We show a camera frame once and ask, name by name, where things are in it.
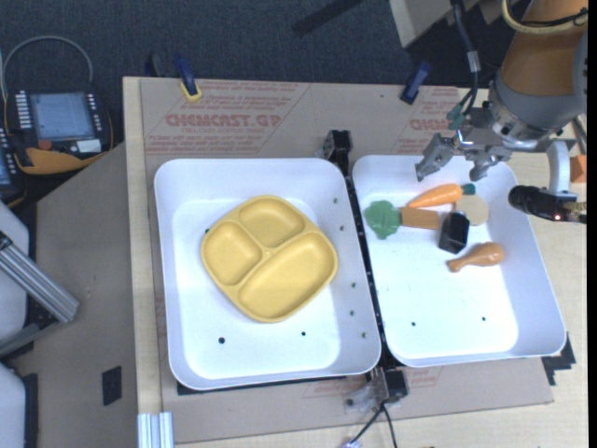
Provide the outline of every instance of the button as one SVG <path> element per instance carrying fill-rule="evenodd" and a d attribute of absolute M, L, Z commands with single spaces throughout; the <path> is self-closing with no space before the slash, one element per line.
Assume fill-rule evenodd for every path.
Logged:
<path fill-rule="evenodd" d="M 52 149 L 52 142 L 48 139 L 40 139 L 37 142 L 37 147 L 39 147 L 42 151 L 50 151 Z"/>

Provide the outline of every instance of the orange carrot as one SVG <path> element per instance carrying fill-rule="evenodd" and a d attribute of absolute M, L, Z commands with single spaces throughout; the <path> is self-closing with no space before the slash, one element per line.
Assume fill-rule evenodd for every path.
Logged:
<path fill-rule="evenodd" d="M 463 189 L 461 186 L 449 183 L 442 184 L 436 188 L 430 189 L 423 194 L 414 198 L 408 207 L 429 207 L 432 205 L 442 205 L 447 203 L 455 203 L 463 196 Z"/>

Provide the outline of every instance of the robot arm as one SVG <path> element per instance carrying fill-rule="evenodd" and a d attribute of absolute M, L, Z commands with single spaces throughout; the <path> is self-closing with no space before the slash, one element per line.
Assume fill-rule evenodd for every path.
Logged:
<path fill-rule="evenodd" d="M 481 108 L 448 116 L 455 135 L 434 136 L 415 165 L 419 181 L 455 154 L 474 162 L 470 179 L 476 181 L 508 161 L 513 151 L 541 151 L 548 153 L 552 168 L 548 196 L 556 198 L 557 206 L 568 202 L 567 149 L 562 151 L 565 143 L 552 136 L 587 112 L 588 8 L 589 0 L 533 0 L 523 21 L 516 21 L 509 0 L 502 1 L 503 16 L 517 33 L 490 84 L 488 100 Z M 520 200 L 510 198 L 513 205 Z M 554 220 L 560 216 L 550 210 L 539 213 Z"/>

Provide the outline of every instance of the yellow plate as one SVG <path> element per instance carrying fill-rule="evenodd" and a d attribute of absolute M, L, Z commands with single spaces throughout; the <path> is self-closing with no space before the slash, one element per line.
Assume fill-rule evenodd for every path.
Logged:
<path fill-rule="evenodd" d="M 201 260 L 217 286 L 260 322 L 280 322 L 336 274 L 338 256 L 324 233 L 294 205 L 258 196 L 205 233 Z"/>

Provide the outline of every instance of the toy chicken drumstick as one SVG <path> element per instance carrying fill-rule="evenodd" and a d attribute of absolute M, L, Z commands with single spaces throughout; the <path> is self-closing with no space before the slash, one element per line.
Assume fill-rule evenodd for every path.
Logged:
<path fill-rule="evenodd" d="M 499 264 L 504 260 L 504 248 L 498 243 L 484 243 L 475 247 L 471 252 L 458 259 L 448 261 L 448 267 L 457 273 L 466 265 L 483 267 Z"/>

